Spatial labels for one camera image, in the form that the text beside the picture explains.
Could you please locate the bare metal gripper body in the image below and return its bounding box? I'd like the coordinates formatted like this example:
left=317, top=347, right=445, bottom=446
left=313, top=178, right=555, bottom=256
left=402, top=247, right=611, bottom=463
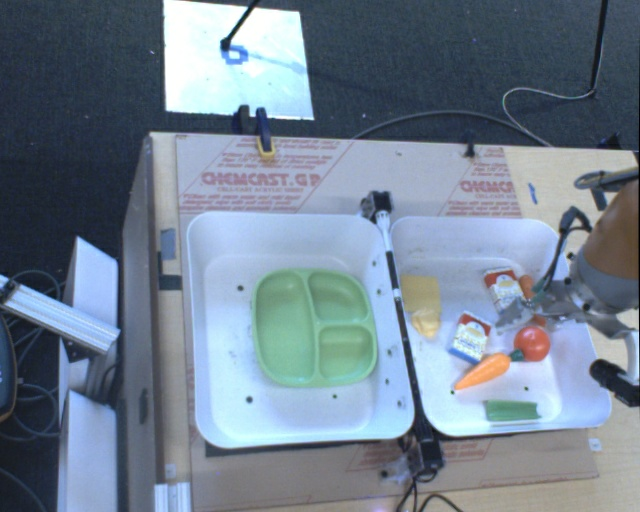
left=528, top=280, right=632, bottom=342

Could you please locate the red white blue carton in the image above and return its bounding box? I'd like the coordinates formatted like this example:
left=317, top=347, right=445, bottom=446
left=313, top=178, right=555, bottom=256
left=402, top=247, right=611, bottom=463
left=483, top=267, right=527, bottom=316
left=447, top=310, right=493, bottom=366

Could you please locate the small orange toy food piece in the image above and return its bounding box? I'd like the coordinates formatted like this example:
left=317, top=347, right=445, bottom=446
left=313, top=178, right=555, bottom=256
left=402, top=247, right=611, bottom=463
left=518, top=274, right=550, bottom=329

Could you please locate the red tomato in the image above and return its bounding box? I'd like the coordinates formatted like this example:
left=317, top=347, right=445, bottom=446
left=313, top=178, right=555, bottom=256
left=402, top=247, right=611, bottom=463
left=513, top=325, right=552, bottom=363

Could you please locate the orange carrot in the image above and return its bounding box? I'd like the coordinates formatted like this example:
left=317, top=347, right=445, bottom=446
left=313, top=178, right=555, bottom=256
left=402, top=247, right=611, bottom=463
left=453, top=349, right=526, bottom=392

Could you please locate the white plastic tray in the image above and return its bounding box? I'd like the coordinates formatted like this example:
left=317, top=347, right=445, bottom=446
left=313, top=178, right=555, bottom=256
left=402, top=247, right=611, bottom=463
left=389, top=215, right=614, bottom=439
left=186, top=210, right=417, bottom=450

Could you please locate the pale yellow butter piece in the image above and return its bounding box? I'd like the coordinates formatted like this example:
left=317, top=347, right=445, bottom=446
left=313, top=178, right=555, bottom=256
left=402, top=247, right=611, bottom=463
left=410, top=308, right=443, bottom=341

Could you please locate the yellow cheese slice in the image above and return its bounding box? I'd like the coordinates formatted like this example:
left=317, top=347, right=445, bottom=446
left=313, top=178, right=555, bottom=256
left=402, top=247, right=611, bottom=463
left=399, top=273, right=443, bottom=316

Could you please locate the thin black and white rod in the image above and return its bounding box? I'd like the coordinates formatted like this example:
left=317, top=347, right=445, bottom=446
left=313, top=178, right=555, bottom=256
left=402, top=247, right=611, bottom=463
left=376, top=211, right=432, bottom=442

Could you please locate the green divided plate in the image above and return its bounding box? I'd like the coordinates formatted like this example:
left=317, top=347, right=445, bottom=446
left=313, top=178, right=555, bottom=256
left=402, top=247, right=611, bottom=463
left=250, top=267, right=379, bottom=388

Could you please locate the brown cardboard board red print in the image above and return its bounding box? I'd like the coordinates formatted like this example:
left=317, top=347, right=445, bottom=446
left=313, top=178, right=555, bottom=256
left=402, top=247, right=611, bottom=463
left=174, top=132, right=601, bottom=497

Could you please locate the black cylinder on white bracket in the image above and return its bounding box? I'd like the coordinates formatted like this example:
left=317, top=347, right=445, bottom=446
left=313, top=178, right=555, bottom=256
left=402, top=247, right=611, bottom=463
left=588, top=319, right=640, bottom=407

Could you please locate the black block with thin wires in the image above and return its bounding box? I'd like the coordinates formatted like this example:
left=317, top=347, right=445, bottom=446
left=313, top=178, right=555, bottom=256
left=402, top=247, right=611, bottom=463
left=360, top=189, right=397, bottom=220
left=398, top=433, right=446, bottom=477

